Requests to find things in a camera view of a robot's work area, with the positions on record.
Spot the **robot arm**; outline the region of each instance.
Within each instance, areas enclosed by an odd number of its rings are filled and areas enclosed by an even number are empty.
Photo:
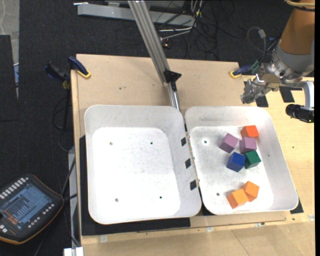
[[[271,62],[262,63],[255,79],[246,82],[240,96],[244,104],[277,91],[280,86],[303,88],[305,105],[291,104],[286,113],[307,123],[314,122],[314,83],[302,81],[315,65],[315,12],[308,11],[315,8],[314,3],[315,0],[303,0],[303,7],[300,7],[302,3],[295,3],[299,7],[293,10],[273,50]]]

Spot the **cube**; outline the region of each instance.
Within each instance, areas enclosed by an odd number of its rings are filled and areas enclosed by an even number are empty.
[[[246,192],[242,188],[231,192],[226,198],[232,209],[242,206],[249,201]]]
[[[245,127],[242,128],[240,133],[243,138],[250,137],[250,138],[256,139],[259,137],[259,132],[255,125],[246,125]]]
[[[258,197],[260,187],[251,181],[247,181],[246,184],[242,186],[242,189],[248,197],[248,201],[252,202]]]
[[[237,152],[233,152],[233,154],[228,159],[226,167],[235,172],[239,172],[242,169],[242,167],[244,167],[245,160],[246,157],[244,155],[239,154]]]
[[[241,154],[257,150],[257,142],[253,137],[244,137],[240,140],[239,145]]]
[[[245,153],[244,155],[245,155],[244,167],[246,169],[255,167],[261,162],[261,159],[257,151],[250,151]]]
[[[227,153],[231,153],[231,151],[235,149],[238,143],[238,140],[239,139],[237,137],[233,136],[230,133],[227,133],[222,143],[220,144],[219,148],[224,150]]]

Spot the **orange cube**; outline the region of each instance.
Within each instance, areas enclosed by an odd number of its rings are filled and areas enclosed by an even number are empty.
[[[244,205],[249,200],[247,194],[242,188],[231,192],[226,198],[228,199],[232,209]]]
[[[255,125],[246,125],[240,131],[242,138],[244,137],[251,137],[251,138],[258,138],[259,132]]]
[[[248,181],[246,184],[242,186],[242,189],[246,193],[249,202],[252,202],[258,197],[260,187],[251,181]]]

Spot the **concrete floor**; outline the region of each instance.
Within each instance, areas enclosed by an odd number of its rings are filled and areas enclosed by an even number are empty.
[[[0,0],[0,35],[10,35],[13,63],[19,62],[20,0]]]

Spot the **purple cube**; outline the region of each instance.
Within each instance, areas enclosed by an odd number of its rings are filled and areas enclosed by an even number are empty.
[[[244,167],[245,161],[246,157],[244,155],[239,154],[237,152],[233,152],[228,159],[226,167],[235,172],[239,172],[242,169],[242,167]]]
[[[250,151],[257,150],[257,142],[254,137],[243,137],[239,142],[240,153],[244,154]]]
[[[231,153],[231,151],[235,149],[238,140],[239,139],[237,137],[231,135],[230,133],[227,133],[219,148],[227,153]]]

